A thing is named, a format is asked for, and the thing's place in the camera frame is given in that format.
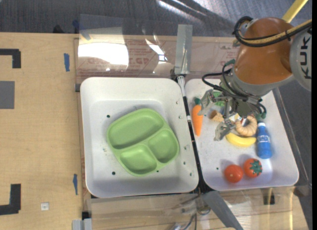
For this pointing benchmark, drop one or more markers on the brown waffle cone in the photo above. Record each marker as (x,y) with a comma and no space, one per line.
(217,116)

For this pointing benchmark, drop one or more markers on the red tomato with green stem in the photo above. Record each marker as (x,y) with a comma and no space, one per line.
(252,167)

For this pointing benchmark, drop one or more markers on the white plastic tray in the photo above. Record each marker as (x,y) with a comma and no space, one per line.
(99,134)
(223,154)

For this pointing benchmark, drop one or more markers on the green divided plate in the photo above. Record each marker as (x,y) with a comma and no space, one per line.
(138,134)

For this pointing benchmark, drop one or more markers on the small white printed carton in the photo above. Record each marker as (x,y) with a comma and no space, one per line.
(235,118)

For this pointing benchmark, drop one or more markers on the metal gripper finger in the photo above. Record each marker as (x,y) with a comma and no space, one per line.
(207,101)
(222,130)

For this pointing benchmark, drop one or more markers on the tan croissant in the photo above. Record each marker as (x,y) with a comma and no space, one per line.
(248,130)

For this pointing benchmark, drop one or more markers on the orange carrot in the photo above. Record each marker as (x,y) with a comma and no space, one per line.
(197,121)

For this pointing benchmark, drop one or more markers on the green broccoli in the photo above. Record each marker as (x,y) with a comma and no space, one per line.
(219,102)

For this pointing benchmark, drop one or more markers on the yellow banana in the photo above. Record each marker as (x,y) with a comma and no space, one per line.
(240,141)

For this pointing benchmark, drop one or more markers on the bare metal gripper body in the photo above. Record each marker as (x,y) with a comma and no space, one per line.
(241,107)

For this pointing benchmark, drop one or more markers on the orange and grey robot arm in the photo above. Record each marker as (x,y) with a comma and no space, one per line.
(262,63)

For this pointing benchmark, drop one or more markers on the blue bottle white cap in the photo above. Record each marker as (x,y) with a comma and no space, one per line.
(263,142)

